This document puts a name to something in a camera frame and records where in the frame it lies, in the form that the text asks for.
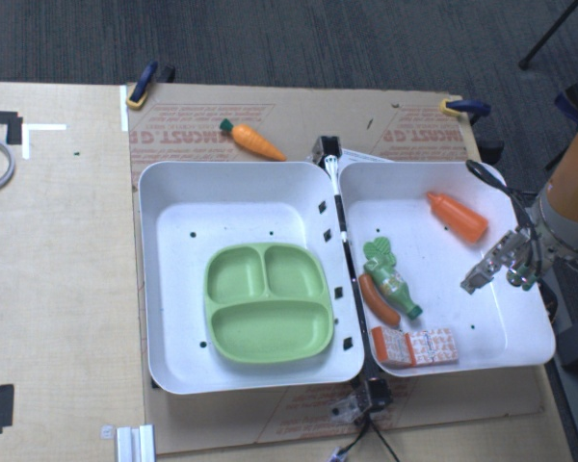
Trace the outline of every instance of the black cable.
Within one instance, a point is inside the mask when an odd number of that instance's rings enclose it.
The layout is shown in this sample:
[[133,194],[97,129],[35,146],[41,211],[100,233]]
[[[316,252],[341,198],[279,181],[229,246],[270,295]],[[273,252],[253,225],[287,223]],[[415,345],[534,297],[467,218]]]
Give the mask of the black cable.
[[354,447],[354,445],[359,442],[362,437],[366,434],[366,431],[368,431],[368,428],[370,427],[371,424],[371,420],[370,420],[370,416],[366,416],[364,418],[364,426],[359,430],[359,433],[357,434],[357,436],[355,437],[355,439],[349,443],[346,447],[344,447],[343,449],[338,451],[338,455],[344,455],[345,453],[347,453],[350,449],[352,449]]
[[392,447],[390,447],[390,445],[387,443],[387,441],[385,440],[385,438],[383,438],[383,435],[381,435],[381,432],[379,431],[379,429],[377,428],[377,426],[375,425],[375,423],[373,423],[373,420],[370,418],[370,415],[367,414],[364,417],[364,426],[360,429],[359,433],[357,434],[357,436],[355,437],[355,439],[349,443],[346,447],[344,447],[343,449],[338,451],[338,455],[344,455],[346,454],[350,449],[352,449],[354,447],[354,445],[362,439],[362,437],[366,434],[366,432],[368,431],[369,427],[373,427],[373,431],[375,431],[375,433],[377,433],[377,436],[379,436],[380,440],[383,442],[383,444],[385,445],[385,447],[387,448],[387,450],[392,454],[392,456],[394,457],[394,460],[396,460],[396,462],[401,462],[400,459],[398,458],[398,455],[396,455],[396,452],[394,451],[394,449]]
[[375,433],[377,433],[377,436],[379,436],[380,440],[383,442],[383,444],[385,445],[387,450],[392,454],[392,456],[394,457],[394,460],[396,460],[396,462],[401,462],[401,460],[396,455],[396,452],[392,449],[392,447],[389,446],[389,444],[387,443],[385,438],[383,438],[383,435],[381,435],[381,432],[377,428],[377,425],[374,423],[371,423],[371,426],[373,427],[373,430],[375,431]]
[[519,209],[520,215],[524,219],[524,221],[520,221],[520,225],[529,229],[529,234],[531,236],[531,245],[529,246],[529,253],[527,255],[527,260],[525,265],[529,267],[534,258],[534,251],[538,255],[536,259],[536,275],[541,275],[541,246],[539,245],[539,236],[538,231],[536,229],[535,223],[529,216],[527,212],[527,195],[533,195],[530,192],[523,192],[516,189],[511,189],[506,187],[498,178],[496,178],[490,171],[488,171],[484,166],[476,161],[467,160],[466,167],[477,178],[482,180],[487,185],[490,185],[492,188],[495,188],[505,195],[515,204],[516,208]]

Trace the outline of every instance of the white container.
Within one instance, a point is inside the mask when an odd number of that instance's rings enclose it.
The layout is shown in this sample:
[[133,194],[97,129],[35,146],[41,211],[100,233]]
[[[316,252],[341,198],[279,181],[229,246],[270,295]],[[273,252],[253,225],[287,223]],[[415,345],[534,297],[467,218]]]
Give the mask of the white container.
[[[468,173],[464,163],[354,163],[340,191],[356,274],[361,248],[377,236],[392,243],[397,270],[424,310],[405,331],[449,327],[460,359],[448,365],[394,368],[398,376],[537,365],[555,340],[537,289],[512,287],[499,272],[469,295],[466,273],[516,225],[512,204]],[[328,175],[310,163],[163,162],[140,178],[149,369],[174,394],[337,383],[354,378],[364,348]],[[474,245],[446,231],[426,192],[447,193],[485,216]],[[234,244],[287,243],[323,266],[335,317],[319,354],[272,365],[232,362],[213,347],[203,298],[208,260]],[[368,328],[381,324],[364,307]]]
[[[324,171],[309,163],[164,162],[142,173],[139,190],[148,360],[161,388],[196,394],[337,383],[359,373],[364,349]],[[235,363],[214,349],[206,328],[205,267],[227,246],[266,242],[298,244],[320,261],[333,336],[323,352],[302,360]]]
[[[490,168],[500,180],[501,174]],[[347,232],[357,274],[366,262],[361,248],[377,236],[389,238],[396,270],[424,313],[415,321],[401,314],[406,331],[449,327],[459,361],[416,368],[383,367],[397,376],[462,372],[544,364],[555,337],[537,286],[522,291],[501,269],[472,295],[460,282],[516,225],[512,202],[471,174],[464,163],[355,163],[340,173]],[[446,193],[486,219],[488,228],[468,244],[431,212],[427,192]],[[365,307],[369,328],[382,323]]]

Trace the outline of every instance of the orange toy bottle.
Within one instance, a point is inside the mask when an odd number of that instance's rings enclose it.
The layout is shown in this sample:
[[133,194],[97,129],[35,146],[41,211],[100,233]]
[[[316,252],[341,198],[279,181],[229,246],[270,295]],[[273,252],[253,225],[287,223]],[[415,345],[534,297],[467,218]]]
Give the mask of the orange toy bottle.
[[440,218],[452,231],[475,243],[486,231],[488,221],[445,193],[427,193],[433,214]]

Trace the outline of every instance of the orange object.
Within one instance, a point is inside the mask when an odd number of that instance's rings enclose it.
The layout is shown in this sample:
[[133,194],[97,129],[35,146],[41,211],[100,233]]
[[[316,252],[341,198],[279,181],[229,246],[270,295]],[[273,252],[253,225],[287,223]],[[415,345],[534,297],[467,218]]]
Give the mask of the orange object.
[[371,275],[363,273],[357,278],[357,282],[364,301],[377,318],[392,327],[398,326],[401,322],[401,316],[379,294]]
[[459,359],[449,328],[402,332],[377,326],[370,333],[378,361],[389,366],[423,366]]
[[488,221],[476,212],[462,205],[456,199],[444,193],[428,192],[433,213],[459,236],[475,243],[486,231]]
[[578,133],[548,180],[546,197],[560,216],[578,223]]
[[280,152],[270,141],[263,137],[255,129],[241,123],[233,125],[228,119],[221,122],[221,129],[231,133],[231,137],[238,145],[275,161],[286,161],[287,157]]

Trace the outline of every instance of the green plate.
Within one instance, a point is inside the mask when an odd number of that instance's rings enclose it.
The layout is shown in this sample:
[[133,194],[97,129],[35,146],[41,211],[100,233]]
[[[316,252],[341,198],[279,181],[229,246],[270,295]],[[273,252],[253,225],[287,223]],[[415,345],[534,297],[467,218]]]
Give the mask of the green plate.
[[328,284],[319,261],[294,244],[239,244],[205,271],[212,341],[240,363],[280,363],[318,354],[333,332]]

